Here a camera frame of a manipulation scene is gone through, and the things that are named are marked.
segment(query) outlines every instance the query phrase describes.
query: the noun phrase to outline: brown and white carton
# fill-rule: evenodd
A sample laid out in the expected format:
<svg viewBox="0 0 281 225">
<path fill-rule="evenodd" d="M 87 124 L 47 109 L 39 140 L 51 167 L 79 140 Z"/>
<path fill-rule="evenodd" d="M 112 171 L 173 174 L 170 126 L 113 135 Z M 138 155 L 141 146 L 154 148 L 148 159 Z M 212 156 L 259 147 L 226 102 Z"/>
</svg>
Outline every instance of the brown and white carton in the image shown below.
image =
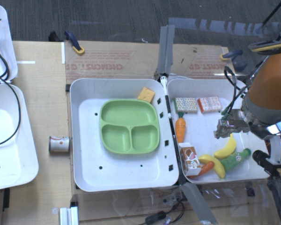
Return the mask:
<svg viewBox="0 0 281 225">
<path fill-rule="evenodd" d="M 201 171 L 201 164 L 197 157 L 196 150 L 189 142 L 179 143 L 182 168 L 185 176 L 198 175 Z"/>
</svg>

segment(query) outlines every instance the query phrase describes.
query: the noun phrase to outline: yellow sponge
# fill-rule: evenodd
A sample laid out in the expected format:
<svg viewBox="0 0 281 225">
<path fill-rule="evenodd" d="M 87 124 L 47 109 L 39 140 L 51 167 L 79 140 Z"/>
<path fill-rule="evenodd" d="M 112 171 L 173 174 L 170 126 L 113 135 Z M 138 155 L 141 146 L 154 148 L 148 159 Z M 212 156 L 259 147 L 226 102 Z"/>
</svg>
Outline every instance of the yellow sponge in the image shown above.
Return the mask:
<svg viewBox="0 0 281 225">
<path fill-rule="evenodd" d="M 137 97 L 137 99 L 139 100 L 144 100 L 144 101 L 147 101 L 149 103 L 151 103 L 153 97 L 154 97 L 155 93 L 153 91 L 151 91 L 150 89 L 144 87 L 139 96 Z"/>
</svg>

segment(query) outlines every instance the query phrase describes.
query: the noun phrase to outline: white plastic tray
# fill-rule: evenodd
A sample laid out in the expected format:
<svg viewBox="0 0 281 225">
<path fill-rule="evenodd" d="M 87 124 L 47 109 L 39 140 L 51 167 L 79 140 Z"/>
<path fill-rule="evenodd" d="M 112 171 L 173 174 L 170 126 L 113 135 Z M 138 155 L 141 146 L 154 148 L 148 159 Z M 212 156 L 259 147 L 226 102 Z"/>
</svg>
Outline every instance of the white plastic tray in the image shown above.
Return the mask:
<svg viewBox="0 0 281 225">
<path fill-rule="evenodd" d="M 9 31 L 6 10 L 0 6 L 0 53 L 8 63 L 10 80 L 17 75 L 14 48 Z M 0 75 L 4 72 L 0 60 Z M 22 185 L 32 181 L 38 173 L 38 161 L 30 121 L 23 93 L 12 85 L 21 107 L 21 123 L 17 133 L 0 145 L 0 189 Z M 18 103 L 12 90 L 0 84 L 0 142 L 15 131 L 18 124 Z"/>
<path fill-rule="evenodd" d="M 238 81 L 238 87 L 243 87 L 244 84 Z M 200 98 L 200 97 L 213 97 L 218 96 L 224 109 L 232 100 L 233 86 L 228 80 L 222 79 L 209 79 L 209 80 L 197 80 L 197 79 L 175 79 L 168 83 L 168 93 L 172 108 L 173 122 L 178 119 L 178 115 L 175 112 L 174 98 Z M 238 98 L 234 103 L 233 108 L 241 107 L 242 99 Z M 198 107 L 197 113 L 188 113 L 183 116 L 186 121 L 186 132 L 184 142 L 190 143 L 195 147 L 198 157 L 203 154 L 209 154 L 213 156 L 213 153 L 223 148 L 229 138 L 214 137 L 214 131 L 218 124 L 218 120 L 221 118 L 221 113 L 210 112 L 202 114 Z M 253 133 L 234 133 L 233 134 L 237 147 L 236 151 L 242 151 L 245 148 L 249 148 L 253 153 L 255 150 L 261 150 L 267 153 L 265 142 L 259 139 Z M 253 158 L 245 160 L 239 167 L 226 173 L 226 177 L 221 179 L 214 171 L 210 171 L 202 176 L 194 179 L 188 179 L 196 184 L 204 183 L 216 183 L 236 180 L 249 180 L 249 179 L 264 179 L 269 175 L 264 169 L 259 166 Z"/>
<path fill-rule="evenodd" d="M 100 139 L 102 105 L 111 99 L 136 99 L 143 87 L 155 92 L 151 104 L 159 119 L 158 147 L 140 155 L 108 151 Z M 159 82 L 152 79 L 79 79 L 72 83 L 70 97 L 74 180 L 80 189 L 96 192 L 166 187 L 176 183 L 179 170 L 165 95 Z"/>
</svg>

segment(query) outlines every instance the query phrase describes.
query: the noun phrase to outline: black connector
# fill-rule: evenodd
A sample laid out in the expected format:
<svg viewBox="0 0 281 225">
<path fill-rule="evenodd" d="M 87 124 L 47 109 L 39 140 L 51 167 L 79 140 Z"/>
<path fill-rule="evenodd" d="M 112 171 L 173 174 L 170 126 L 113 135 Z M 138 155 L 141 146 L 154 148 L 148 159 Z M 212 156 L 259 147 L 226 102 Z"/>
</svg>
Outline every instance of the black connector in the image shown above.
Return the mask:
<svg viewBox="0 0 281 225">
<path fill-rule="evenodd" d="M 165 219 L 166 218 L 166 213 L 164 211 L 161 211 L 159 213 L 153 214 L 149 217 L 147 217 L 145 219 L 145 222 L 147 225 L 156 223 L 157 221 L 161 220 L 161 219 Z"/>
</svg>

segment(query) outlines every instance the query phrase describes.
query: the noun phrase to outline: rice block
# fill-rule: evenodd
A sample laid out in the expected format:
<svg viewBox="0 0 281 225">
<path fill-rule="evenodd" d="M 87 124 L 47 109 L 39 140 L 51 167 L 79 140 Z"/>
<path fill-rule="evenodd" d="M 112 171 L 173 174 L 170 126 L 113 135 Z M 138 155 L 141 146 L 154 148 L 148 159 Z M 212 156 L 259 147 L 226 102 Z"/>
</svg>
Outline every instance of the rice block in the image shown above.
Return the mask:
<svg viewBox="0 0 281 225">
<path fill-rule="evenodd" d="M 176 112 L 196 113 L 198 111 L 196 99 L 192 97 L 177 97 L 174 99 Z"/>
<path fill-rule="evenodd" d="M 198 100 L 201 113 L 220 112 L 222 105 L 218 97 L 201 97 Z"/>
</svg>

